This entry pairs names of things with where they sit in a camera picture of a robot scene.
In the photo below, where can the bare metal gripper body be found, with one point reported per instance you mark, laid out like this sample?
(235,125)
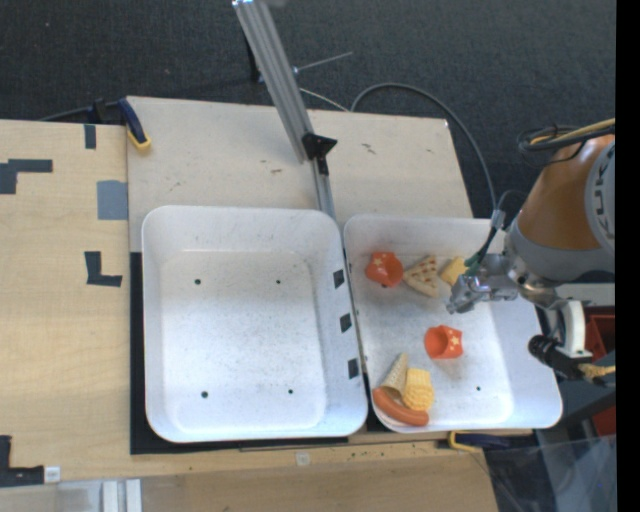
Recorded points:
(502,282)

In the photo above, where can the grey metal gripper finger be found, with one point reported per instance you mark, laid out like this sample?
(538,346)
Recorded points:
(470,284)
(457,302)

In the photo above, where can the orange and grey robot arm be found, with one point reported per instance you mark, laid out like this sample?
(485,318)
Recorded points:
(560,210)

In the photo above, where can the yellow cheese block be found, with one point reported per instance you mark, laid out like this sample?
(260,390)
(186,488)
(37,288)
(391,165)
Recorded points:
(452,272)

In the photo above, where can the red cup with stars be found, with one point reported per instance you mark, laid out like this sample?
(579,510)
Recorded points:
(384,269)
(443,342)

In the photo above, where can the beige pizza slice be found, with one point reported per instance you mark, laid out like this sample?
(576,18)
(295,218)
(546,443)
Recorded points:
(423,278)

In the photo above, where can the white plastic tray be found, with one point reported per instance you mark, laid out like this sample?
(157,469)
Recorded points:
(475,380)
(240,330)

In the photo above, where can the yellow corn cob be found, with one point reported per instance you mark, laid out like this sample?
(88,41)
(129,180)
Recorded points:
(418,389)

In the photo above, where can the beige ice cream cone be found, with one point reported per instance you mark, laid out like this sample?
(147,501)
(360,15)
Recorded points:
(395,376)

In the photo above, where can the orange sausage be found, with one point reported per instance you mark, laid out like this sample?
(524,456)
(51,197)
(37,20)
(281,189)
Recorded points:
(400,411)

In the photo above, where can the black cylinder on white bracket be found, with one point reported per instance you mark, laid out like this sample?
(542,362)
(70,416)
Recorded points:
(555,352)

